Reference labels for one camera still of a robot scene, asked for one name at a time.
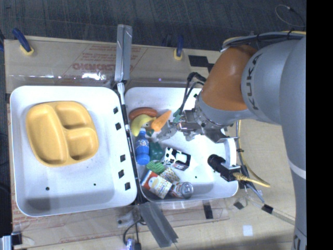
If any brown sausage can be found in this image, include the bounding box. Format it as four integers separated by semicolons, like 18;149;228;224
128;107;158;121

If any yellow divided plate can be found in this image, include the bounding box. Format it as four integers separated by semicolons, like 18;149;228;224
25;101;100;168

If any dark green packet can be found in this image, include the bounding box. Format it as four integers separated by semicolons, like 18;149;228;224
149;141;165;162

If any brown cardboard board red print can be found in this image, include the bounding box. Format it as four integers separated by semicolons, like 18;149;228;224
3;35;230;245

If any black and white carton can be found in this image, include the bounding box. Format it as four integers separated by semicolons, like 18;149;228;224
161;146;191;172

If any orange carrot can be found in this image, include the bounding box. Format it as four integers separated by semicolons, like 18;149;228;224
145;109;173;138

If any thin black and white rod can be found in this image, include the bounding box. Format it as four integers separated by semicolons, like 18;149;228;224
117;81;143;203

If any red and silver can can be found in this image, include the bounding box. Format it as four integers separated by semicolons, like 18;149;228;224
168;181;194;200

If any white plastic tray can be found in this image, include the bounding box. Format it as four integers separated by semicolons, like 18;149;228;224
124;86;239;203
9;85;138;218

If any black cylinder on white bracket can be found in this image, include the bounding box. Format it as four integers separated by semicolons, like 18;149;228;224
207;136;241;183

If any green ribbed toy vegetable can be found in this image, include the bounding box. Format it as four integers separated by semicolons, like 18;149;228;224
146;160;167;175

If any yellow banana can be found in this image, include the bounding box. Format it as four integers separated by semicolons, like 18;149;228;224
130;114;157;138

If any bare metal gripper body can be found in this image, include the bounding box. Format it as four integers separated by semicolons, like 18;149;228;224
176;108;227;143

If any blue plastic bottle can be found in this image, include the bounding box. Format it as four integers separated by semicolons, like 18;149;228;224
134;128;151;166

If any orange and white carton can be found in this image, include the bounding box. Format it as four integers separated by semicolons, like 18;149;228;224
140;170;173;200

